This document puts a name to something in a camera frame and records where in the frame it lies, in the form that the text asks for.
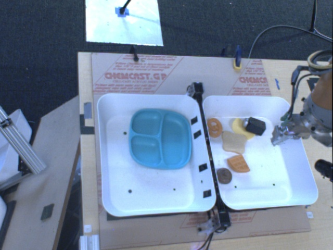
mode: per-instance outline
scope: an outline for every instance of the wooden table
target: wooden table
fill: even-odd
[[[80,88],[80,114],[84,114],[82,101],[92,100],[92,76],[91,76],[91,54],[79,53],[79,88]],[[287,101],[291,98],[290,77],[297,65],[306,65],[304,61],[290,60],[263,60],[262,61],[271,94],[280,96]],[[294,112],[300,112],[303,103],[300,98],[307,97],[310,93],[309,87],[304,80],[300,84],[299,96],[294,107]],[[94,126],[93,117],[84,120],[86,127]],[[93,137],[83,134],[81,136],[82,156],[82,188],[83,188],[83,224],[89,224],[84,233],[89,236],[99,234],[98,204],[97,204],[97,180],[96,180],[96,153],[85,151],[85,148],[94,144]],[[326,148],[312,138],[303,141],[313,175],[318,187],[319,197],[315,204],[307,208],[313,214],[310,219],[311,232],[280,234],[258,237],[247,237],[240,239],[213,240],[210,249],[329,249],[333,245],[331,230],[333,228],[333,202],[332,183],[314,169],[314,163],[318,159],[332,162],[332,149]],[[158,245],[128,248],[132,250],[180,250],[195,249],[198,243],[181,243],[172,245]]]

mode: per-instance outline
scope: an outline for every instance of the robotic hand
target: robotic hand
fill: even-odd
[[[319,65],[317,61],[328,58],[327,65]],[[313,139],[327,147],[332,147],[332,50],[314,52],[308,57],[308,67],[298,66],[292,73],[292,98],[288,112],[281,117],[281,125],[275,126],[272,144],[275,146],[288,139]],[[309,74],[298,79],[301,71]],[[308,76],[319,76],[313,92],[303,98],[303,111],[293,114],[300,81]]]

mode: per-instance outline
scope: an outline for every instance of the white tray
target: white tray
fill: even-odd
[[[191,125],[192,154],[185,167],[160,170],[133,160],[129,150],[130,122],[143,108],[173,110],[189,122],[197,117]],[[194,99],[186,95],[110,93],[98,100],[97,115],[102,200],[108,213],[118,217],[169,214],[207,211],[214,206],[212,171],[200,110]],[[201,135],[194,139],[198,131]]]
[[[221,198],[236,210],[309,205],[318,190],[301,140],[273,146],[272,132],[289,104],[279,97],[209,96],[204,100],[206,119],[217,118],[224,131],[232,131],[235,118],[254,117],[265,121],[266,131],[246,143],[243,154],[250,172],[233,172],[227,159],[237,154],[222,149],[222,139],[210,138],[215,168],[228,168],[233,179],[219,184]]]

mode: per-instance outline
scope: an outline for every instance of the blue divided plate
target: blue divided plate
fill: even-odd
[[[181,114],[164,109],[137,111],[130,125],[130,152],[139,164],[179,169],[191,157],[191,128]]]

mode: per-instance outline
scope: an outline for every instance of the dark brown round object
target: dark brown round object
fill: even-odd
[[[231,174],[230,170],[226,168],[218,169],[216,171],[217,179],[219,180],[219,183],[222,184],[228,184],[231,182],[233,175]]]

